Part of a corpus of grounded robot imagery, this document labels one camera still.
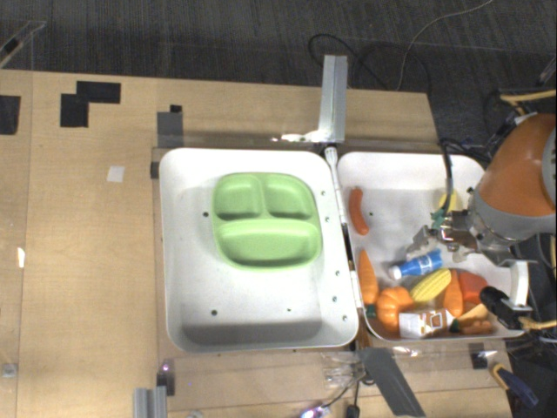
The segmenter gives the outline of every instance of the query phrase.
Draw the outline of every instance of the orange carrot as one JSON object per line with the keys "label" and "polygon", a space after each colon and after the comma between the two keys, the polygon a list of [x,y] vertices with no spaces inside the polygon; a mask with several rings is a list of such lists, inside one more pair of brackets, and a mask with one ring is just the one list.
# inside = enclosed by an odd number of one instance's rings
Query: orange carrot
{"label": "orange carrot", "polygon": [[364,303],[366,306],[375,304],[379,297],[379,284],[365,249],[359,253],[358,278]]}
{"label": "orange carrot", "polygon": [[361,189],[352,189],[348,200],[348,212],[350,213],[352,224],[359,235],[366,235],[369,233],[369,226],[366,224],[361,211],[363,197],[364,193]]}
{"label": "orange carrot", "polygon": [[462,291],[460,290],[459,274],[456,269],[451,270],[451,281],[445,290],[443,307],[455,318],[460,317],[464,313],[464,301],[462,299]]}
{"label": "orange carrot", "polygon": [[486,280],[478,274],[462,271],[459,273],[459,283],[460,290],[462,291],[462,299],[465,302],[479,305],[481,303],[480,291],[487,287]]}

